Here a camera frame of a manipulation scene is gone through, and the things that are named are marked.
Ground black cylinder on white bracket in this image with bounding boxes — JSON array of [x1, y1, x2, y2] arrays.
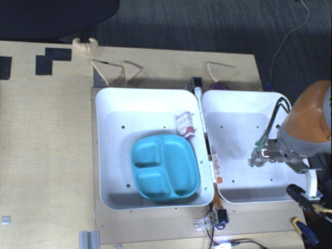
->
[[286, 168, 325, 213]]

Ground purple toy grapes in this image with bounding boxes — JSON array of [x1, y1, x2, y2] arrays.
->
[[209, 81, 229, 91]]

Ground beige toy croissant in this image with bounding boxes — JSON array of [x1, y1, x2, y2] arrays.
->
[[72, 37, 100, 54]]

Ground blue divided plate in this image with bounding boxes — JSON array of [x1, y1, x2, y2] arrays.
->
[[130, 134, 201, 202]]

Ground black block with thin wires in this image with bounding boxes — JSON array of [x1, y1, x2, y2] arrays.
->
[[190, 76, 203, 89], [216, 208, 230, 229]]

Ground thin black and white rod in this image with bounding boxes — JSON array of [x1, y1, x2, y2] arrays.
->
[[194, 86, 224, 184]]

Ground red and white carton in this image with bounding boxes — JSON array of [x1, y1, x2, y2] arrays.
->
[[175, 111, 196, 139]]

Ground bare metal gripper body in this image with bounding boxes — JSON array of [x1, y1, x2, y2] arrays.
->
[[261, 139, 311, 174]]

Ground white plastic tray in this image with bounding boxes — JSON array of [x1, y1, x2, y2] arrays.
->
[[201, 89, 312, 204], [95, 87, 216, 211]]

